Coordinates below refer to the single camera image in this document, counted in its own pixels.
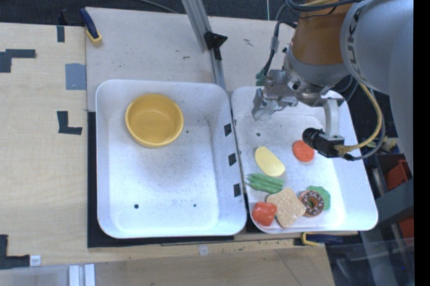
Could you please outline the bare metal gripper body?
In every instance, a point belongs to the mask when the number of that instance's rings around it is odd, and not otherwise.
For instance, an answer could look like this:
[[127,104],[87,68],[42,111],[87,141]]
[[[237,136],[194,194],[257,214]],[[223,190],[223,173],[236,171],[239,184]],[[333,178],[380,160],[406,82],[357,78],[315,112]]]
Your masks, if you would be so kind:
[[308,82],[294,69],[262,69],[262,104],[264,107],[293,107],[299,102],[321,106],[332,85]]

